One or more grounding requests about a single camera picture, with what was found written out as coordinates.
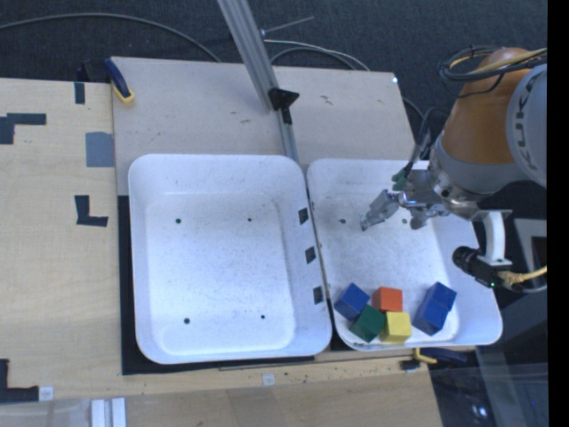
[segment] toy block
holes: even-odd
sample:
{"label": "toy block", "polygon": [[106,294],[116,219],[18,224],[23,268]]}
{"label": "toy block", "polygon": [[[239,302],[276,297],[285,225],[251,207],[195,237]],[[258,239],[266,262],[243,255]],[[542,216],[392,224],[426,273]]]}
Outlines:
{"label": "toy block", "polygon": [[425,334],[434,335],[445,325],[447,315],[448,309],[443,304],[425,299],[413,317],[413,326]]}
{"label": "toy block", "polygon": [[427,290],[427,293],[425,293],[424,302],[433,300],[443,305],[447,310],[451,310],[453,308],[454,299],[456,299],[456,291],[453,291],[442,283],[436,282]]}
{"label": "toy block", "polygon": [[382,342],[403,343],[411,336],[411,317],[406,311],[386,311],[381,329]]}
{"label": "toy block", "polygon": [[370,295],[363,291],[358,285],[350,283],[335,302],[334,308],[345,319],[350,321],[356,319],[369,302]]}
{"label": "toy block", "polygon": [[403,311],[403,291],[380,286],[372,294],[372,306],[383,313],[386,311]]}
{"label": "toy block", "polygon": [[385,315],[371,305],[365,305],[362,313],[350,325],[349,331],[365,342],[377,337],[385,324]]}

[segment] yellow block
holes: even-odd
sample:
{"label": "yellow block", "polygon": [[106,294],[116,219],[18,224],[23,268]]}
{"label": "yellow block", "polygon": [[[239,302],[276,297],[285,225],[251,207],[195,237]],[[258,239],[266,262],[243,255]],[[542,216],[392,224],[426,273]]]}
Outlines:
{"label": "yellow block", "polygon": [[411,318],[406,311],[386,311],[387,319],[380,332],[382,342],[403,343],[411,336]]}

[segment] blue block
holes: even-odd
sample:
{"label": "blue block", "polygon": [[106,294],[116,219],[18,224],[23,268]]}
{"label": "blue block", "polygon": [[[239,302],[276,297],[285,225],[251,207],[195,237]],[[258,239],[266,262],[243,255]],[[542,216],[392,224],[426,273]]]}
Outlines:
{"label": "blue block", "polygon": [[442,283],[436,282],[427,290],[427,293],[425,293],[424,301],[432,300],[440,303],[447,310],[451,310],[453,308],[454,299],[456,299],[456,291],[453,291]]}
{"label": "blue block", "polygon": [[432,299],[426,299],[415,313],[413,326],[425,334],[434,335],[445,325],[448,309]]}
{"label": "blue block", "polygon": [[370,295],[364,292],[359,286],[350,283],[335,302],[334,308],[345,319],[356,319],[364,310],[365,305],[370,300]]}

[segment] empty white tray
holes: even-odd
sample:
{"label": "empty white tray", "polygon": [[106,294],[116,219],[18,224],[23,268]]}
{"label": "empty white tray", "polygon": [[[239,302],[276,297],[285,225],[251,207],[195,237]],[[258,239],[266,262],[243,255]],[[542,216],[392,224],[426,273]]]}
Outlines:
{"label": "empty white tray", "polygon": [[[436,281],[457,292],[445,326],[430,336],[413,327],[404,344],[380,338],[364,342],[349,331],[350,322],[336,310],[334,322],[341,339],[356,350],[386,350],[429,346],[483,345],[501,336],[502,321],[494,293],[458,269],[452,261],[457,246],[478,247],[470,222],[454,215],[428,220],[412,230],[411,215],[400,208],[385,222],[362,231],[359,215],[405,161],[320,159],[308,169],[308,186],[325,276],[334,303],[355,283],[372,295],[380,286],[403,291],[404,311],[411,320],[426,290]],[[425,168],[420,162],[416,168]]]}
{"label": "empty white tray", "polygon": [[301,168],[145,155],[129,170],[136,339],[160,364],[311,356],[332,325]]}

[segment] wooden table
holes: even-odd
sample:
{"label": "wooden table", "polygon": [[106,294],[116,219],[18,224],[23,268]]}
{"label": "wooden table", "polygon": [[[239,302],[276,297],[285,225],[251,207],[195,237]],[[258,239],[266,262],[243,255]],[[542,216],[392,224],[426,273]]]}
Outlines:
{"label": "wooden table", "polygon": [[[310,75],[294,68],[278,71],[291,83]],[[341,84],[339,73],[345,72],[318,75]],[[390,133],[395,126],[399,134],[396,141],[378,141],[376,150],[362,157],[398,153],[405,159],[413,139],[397,85],[388,86],[395,83],[393,75],[359,74],[379,87],[367,100],[380,102],[384,111],[377,107],[369,115],[378,125],[389,123]],[[345,415],[351,424],[372,423],[381,416],[390,424],[441,425],[426,367],[413,374],[399,367],[400,360],[409,358],[405,350],[329,350],[296,365],[122,375],[116,170],[88,167],[85,155],[87,133],[114,133],[113,98],[106,84],[85,84],[84,92],[84,104],[78,104],[74,83],[0,79],[0,117],[46,115],[46,125],[15,125],[13,144],[0,145],[0,358],[10,360],[10,387],[52,387],[54,403],[127,397],[129,419],[140,420],[136,425],[157,425],[161,416],[170,416],[170,425],[187,425],[174,419],[181,416],[187,421],[184,413],[196,404],[201,408],[192,412],[195,424],[241,425],[238,410],[229,403],[238,393],[231,391],[262,390],[267,381],[263,376],[272,374],[275,385],[265,389],[283,425],[346,425]],[[323,98],[327,95],[313,92],[322,95],[319,106],[332,112],[334,105]],[[303,112],[314,110],[299,107],[299,121]],[[359,112],[358,118],[365,121],[365,107]],[[333,126],[332,115],[320,118]],[[373,127],[371,122],[365,125]],[[296,134],[306,154],[314,134],[306,126]],[[322,156],[322,144],[315,145]],[[106,227],[76,224],[76,195],[90,197],[90,215],[107,216]],[[161,408],[149,408],[157,402]],[[3,407],[0,423],[9,425],[13,410],[21,409],[47,408]]]}

